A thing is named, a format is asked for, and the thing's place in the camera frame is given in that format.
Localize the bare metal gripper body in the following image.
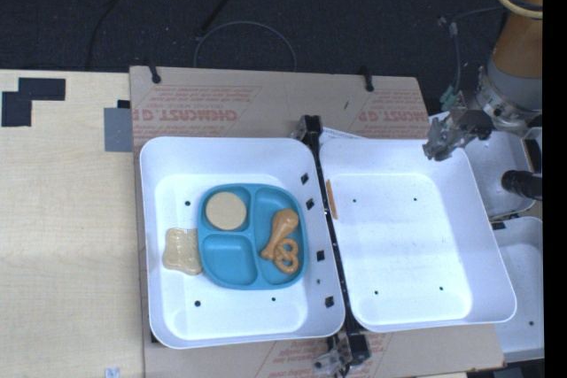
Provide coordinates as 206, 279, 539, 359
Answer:
450, 91, 542, 143

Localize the white plastic tray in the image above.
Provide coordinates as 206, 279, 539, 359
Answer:
318, 137, 518, 335
138, 135, 347, 351

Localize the thin black rod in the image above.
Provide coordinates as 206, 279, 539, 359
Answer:
307, 132, 361, 344

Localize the brown cardboard board red print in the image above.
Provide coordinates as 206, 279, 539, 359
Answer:
128, 66, 507, 378

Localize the tan toy chicken drumstick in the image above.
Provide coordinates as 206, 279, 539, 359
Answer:
259, 207, 301, 261

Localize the tan toy pretzel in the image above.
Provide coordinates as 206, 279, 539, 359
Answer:
273, 238, 300, 274

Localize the round beige biscuit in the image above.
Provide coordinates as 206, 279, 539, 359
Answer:
204, 191, 248, 232

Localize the blue divided plate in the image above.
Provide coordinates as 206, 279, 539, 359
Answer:
196, 182, 310, 291

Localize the beige toy bread slice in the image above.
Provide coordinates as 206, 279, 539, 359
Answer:
161, 227, 205, 277

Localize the black cylinder on white bracket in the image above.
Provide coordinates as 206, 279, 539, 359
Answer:
501, 126, 544, 204

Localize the black block with thin wires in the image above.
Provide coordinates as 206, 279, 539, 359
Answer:
313, 331, 371, 374
291, 114, 323, 143

